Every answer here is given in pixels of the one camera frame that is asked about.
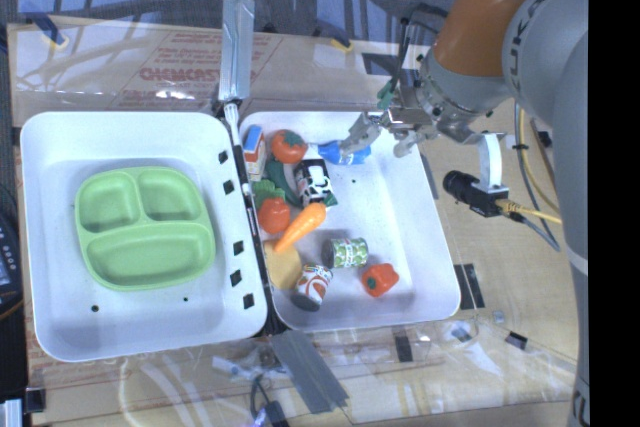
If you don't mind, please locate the green peas can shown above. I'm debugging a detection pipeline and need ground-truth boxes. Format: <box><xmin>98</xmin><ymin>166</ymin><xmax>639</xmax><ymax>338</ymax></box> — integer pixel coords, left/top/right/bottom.
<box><xmin>320</xmin><ymin>237</ymin><xmax>370</xmax><ymax>270</ymax></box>

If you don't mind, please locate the black block with thin wires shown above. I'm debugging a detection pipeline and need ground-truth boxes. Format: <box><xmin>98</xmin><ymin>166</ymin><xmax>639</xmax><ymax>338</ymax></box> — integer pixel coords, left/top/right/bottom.
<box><xmin>263</xmin><ymin>400</ymin><xmax>290</xmax><ymax>427</ymax></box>

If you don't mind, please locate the black cylinder on white bracket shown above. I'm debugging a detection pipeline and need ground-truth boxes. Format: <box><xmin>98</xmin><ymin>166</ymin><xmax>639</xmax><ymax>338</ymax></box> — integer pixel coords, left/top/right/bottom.
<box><xmin>442</xmin><ymin>132</ymin><xmax>511</xmax><ymax>219</ymax></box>

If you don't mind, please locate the brown cardboard board red print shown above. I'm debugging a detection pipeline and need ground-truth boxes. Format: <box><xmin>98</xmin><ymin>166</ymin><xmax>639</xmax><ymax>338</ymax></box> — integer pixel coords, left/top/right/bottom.
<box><xmin>6</xmin><ymin>14</ymin><xmax>581</xmax><ymax>427</ymax></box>

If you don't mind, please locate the orange carrot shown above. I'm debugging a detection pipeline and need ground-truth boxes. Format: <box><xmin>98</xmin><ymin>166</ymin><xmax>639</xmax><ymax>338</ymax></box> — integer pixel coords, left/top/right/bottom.
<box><xmin>273</xmin><ymin>192</ymin><xmax>340</xmax><ymax>255</ymax></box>

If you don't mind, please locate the dark green cucumber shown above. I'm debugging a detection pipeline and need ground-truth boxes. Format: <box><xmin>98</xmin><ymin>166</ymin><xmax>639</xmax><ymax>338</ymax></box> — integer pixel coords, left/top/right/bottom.
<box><xmin>264</xmin><ymin>157</ymin><xmax>304</xmax><ymax>209</ymax></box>

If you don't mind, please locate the orange bell pepper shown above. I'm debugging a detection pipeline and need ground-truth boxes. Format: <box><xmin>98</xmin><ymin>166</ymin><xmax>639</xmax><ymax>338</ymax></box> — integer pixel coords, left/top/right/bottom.
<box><xmin>360</xmin><ymin>262</ymin><xmax>401</xmax><ymax>299</ymax></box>

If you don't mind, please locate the red tomato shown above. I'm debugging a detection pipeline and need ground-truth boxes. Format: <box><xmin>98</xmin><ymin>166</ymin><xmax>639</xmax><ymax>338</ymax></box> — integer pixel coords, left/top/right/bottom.
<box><xmin>270</xmin><ymin>128</ymin><xmax>309</xmax><ymax>165</ymax></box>
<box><xmin>256</xmin><ymin>196</ymin><xmax>292</xmax><ymax>236</ymax></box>

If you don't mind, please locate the yellow rounded toy food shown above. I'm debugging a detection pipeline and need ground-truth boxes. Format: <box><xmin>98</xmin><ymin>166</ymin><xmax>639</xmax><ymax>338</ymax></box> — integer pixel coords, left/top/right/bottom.
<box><xmin>262</xmin><ymin>238</ymin><xmax>304</xmax><ymax>292</ymax></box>

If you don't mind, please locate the blue and white bottle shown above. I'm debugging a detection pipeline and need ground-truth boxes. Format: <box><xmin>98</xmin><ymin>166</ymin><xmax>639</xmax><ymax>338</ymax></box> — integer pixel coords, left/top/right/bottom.
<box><xmin>316</xmin><ymin>139</ymin><xmax>373</xmax><ymax>167</ymax></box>

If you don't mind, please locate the black and white milk carton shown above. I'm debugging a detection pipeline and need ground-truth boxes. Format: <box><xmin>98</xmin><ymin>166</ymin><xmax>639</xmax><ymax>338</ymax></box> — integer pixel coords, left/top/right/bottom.
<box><xmin>294</xmin><ymin>158</ymin><xmax>334</xmax><ymax>207</ymax></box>

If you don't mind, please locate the blue and white carton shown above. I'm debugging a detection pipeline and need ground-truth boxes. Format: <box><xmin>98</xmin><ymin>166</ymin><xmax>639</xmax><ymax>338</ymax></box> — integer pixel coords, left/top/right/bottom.
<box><xmin>242</xmin><ymin>124</ymin><xmax>268</xmax><ymax>182</ymax></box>

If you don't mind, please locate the white plastic tray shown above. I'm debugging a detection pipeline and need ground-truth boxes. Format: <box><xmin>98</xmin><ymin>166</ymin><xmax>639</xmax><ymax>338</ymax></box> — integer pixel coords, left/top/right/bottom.
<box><xmin>238</xmin><ymin>110</ymin><xmax>462</xmax><ymax>334</ymax></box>
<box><xmin>19</xmin><ymin>110</ymin><xmax>269</xmax><ymax>363</ymax></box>

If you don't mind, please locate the green divided plate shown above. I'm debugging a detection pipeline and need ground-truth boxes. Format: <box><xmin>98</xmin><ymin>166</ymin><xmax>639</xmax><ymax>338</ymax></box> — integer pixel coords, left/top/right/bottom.
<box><xmin>74</xmin><ymin>165</ymin><xmax>218</xmax><ymax>293</ymax></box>

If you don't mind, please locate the orange and white can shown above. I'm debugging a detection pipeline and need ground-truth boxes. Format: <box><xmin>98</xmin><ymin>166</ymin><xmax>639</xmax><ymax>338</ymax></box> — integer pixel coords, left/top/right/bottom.
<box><xmin>290</xmin><ymin>262</ymin><xmax>335</xmax><ymax>313</ymax></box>

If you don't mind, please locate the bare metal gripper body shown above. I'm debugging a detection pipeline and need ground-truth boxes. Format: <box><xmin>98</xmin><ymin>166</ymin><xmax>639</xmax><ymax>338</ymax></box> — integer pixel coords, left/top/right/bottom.
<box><xmin>385</xmin><ymin>84</ymin><xmax>482</xmax><ymax>146</ymax></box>

